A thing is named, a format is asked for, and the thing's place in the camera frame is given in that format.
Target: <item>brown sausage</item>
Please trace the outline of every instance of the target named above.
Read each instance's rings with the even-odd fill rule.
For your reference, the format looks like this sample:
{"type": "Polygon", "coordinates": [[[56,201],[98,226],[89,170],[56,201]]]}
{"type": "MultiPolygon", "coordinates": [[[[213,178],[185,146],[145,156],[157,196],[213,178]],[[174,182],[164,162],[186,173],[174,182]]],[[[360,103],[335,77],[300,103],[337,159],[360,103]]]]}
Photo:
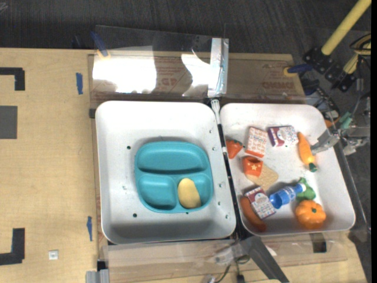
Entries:
{"type": "Polygon", "coordinates": [[[240,203],[242,212],[250,224],[258,229],[259,232],[265,232],[267,225],[254,213],[249,199],[243,196],[240,203]]]}

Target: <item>green pepper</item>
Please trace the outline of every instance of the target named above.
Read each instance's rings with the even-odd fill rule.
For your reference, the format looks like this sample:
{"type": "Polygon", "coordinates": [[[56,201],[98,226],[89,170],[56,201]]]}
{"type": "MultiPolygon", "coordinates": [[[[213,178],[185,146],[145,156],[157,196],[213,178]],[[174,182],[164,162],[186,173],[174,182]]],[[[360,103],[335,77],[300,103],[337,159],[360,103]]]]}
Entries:
{"type": "Polygon", "coordinates": [[[303,183],[306,186],[306,190],[296,195],[296,200],[298,202],[301,202],[303,200],[313,200],[317,196],[313,188],[309,186],[305,178],[300,178],[299,183],[303,183]]]}

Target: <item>tan bread slice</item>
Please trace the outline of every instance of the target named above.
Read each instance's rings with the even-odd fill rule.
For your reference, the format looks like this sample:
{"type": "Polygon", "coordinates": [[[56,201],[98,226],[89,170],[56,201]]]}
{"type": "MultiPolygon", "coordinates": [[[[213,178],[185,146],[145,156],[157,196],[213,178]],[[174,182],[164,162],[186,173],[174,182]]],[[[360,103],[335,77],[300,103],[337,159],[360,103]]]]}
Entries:
{"type": "Polygon", "coordinates": [[[189,178],[184,178],[179,182],[178,198],[181,205],[186,209],[201,207],[199,192],[195,183],[189,178]]]}
{"type": "Polygon", "coordinates": [[[279,178],[279,175],[265,164],[263,164],[262,172],[260,176],[246,175],[246,177],[253,183],[262,187],[263,190],[267,191],[271,185],[273,185],[279,178]]]}

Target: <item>gray square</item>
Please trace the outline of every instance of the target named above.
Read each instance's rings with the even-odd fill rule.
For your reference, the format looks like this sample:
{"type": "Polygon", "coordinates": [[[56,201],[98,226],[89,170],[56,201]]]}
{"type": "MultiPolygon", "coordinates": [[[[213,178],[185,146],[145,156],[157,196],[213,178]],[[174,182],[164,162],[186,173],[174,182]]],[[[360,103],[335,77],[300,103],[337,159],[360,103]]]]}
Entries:
{"type": "Polygon", "coordinates": [[[17,138],[17,106],[0,106],[0,139],[17,138]]]}

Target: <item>small box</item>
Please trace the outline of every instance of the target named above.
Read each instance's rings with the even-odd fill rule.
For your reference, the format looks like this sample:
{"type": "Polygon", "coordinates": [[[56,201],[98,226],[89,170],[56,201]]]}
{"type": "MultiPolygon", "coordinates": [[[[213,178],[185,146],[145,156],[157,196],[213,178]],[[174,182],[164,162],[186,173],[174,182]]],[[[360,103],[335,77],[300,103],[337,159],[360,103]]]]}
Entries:
{"type": "Polygon", "coordinates": [[[246,153],[262,158],[266,151],[267,138],[267,132],[253,127],[249,128],[246,153]]]}
{"type": "Polygon", "coordinates": [[[299,142],[296,130],[292,126],[271,127],[267,132],[273,147],[291,147],[299,142]]]}
{"type": "Polygon", "coordinates": [[[261,187],[257,187],[245,194],[249,198],[250,204],[254,212],[260,219],[267,218],[276,213],[276,209],[273,207],[270,199],[261,187]]]}

